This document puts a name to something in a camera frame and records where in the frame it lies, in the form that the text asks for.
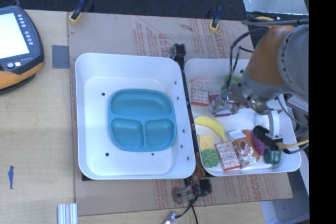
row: yellow banana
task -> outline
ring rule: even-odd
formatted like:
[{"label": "yellow banana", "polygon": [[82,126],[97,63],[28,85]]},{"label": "yellow banana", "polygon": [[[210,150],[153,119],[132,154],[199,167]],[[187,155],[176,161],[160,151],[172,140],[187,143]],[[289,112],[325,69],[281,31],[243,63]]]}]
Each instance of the yellow banana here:
[{"label": "yellow banana", "polygon": [[223,139],[223,142],[227,142],[227,140],[225,139],[224,127],[215,118],[212,118],[210,116],[205,116],[205,115],[204,116],[197,116],[196,118],[194,118],[194,123],[209,127],[219,137],[221,137]]}]

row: cardboard sheet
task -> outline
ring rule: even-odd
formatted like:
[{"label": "cardboard sheet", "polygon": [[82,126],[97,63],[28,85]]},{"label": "cardboard sheet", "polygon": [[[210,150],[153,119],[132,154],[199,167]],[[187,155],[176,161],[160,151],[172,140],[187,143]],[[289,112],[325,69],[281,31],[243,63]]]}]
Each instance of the cardboard sheet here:
[{"label": "cardboard sheet", "polygon": [[[83,178],[78,165],[76,59],[86,52],[166,57],[174,44],[185,44],[186,62],[192,58],[225,59],[229,58],[234,40],[248,31],[247,26],[236,21],[220,21],[216,32],[209,30],[209,24],[208,19],[95,13],[83,13],[76,24],[68,22],[75,195],[79,216],[181,208],[187,204],[175,203],[171,195],[174,187],[184,187],[182,179]],[[238,46],[253,50],[249,37]],[[240,57],[249,59],[250,53],[241,51]],[[213,192],[199,198],[195,206],[293,197],[287,173],[211,177],[210,181]]]}]

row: wooden table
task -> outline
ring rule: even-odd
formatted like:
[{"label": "wooden table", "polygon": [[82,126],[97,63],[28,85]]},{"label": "wooden table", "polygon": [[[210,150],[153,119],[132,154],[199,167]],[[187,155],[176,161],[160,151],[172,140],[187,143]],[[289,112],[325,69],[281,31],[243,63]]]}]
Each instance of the wooden table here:
[{"label": "wooden table", "polygon": [[[52,45],[68,45],[67,13],[27,10],[46,64],[28,84],[0,95],[0,222],[57,223],[75,203],[69,69],[53,69]],[[14,167],[13,188],[8,172]],[[158,224],[171,210],[79,217],[78,223]],[[198,223],[264,223],[259,202],[195,208]],[[192,210],[175,223],[194,224]]]}]

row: gray tape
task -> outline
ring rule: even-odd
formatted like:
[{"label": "gray tape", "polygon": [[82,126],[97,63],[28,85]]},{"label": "gray tape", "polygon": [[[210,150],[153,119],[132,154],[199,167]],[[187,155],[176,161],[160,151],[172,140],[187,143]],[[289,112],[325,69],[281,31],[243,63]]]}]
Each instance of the gray tape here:
[{"label": "gray tape", "polygon": [[52,45],[52,68],[69,68],[69,47]]}]

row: yellow food item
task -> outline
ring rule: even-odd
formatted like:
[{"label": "yellow food item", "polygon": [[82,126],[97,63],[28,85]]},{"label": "yellow food item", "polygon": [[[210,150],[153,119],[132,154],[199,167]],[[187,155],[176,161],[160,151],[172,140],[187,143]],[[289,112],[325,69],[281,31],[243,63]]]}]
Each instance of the yellow food item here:
[{"label": "yellow food item", "polygon": [[198,145],[200,147],[200,151],[206,150],[206,149],[214,149],[215,148],[215,138],[213,135],[204,135],[204,134],[199,134],[197,136],[198,138]]},{"label": "yellow food item", "polygon": [[206,115],[197,116],[196,118],[194,118],[194,123],[209,127],[220,138],[222,138],[223,142],[227,142],[227,140],[225,139],[224,127],[215,118],[212,118],[212,117],[206,116]]}]

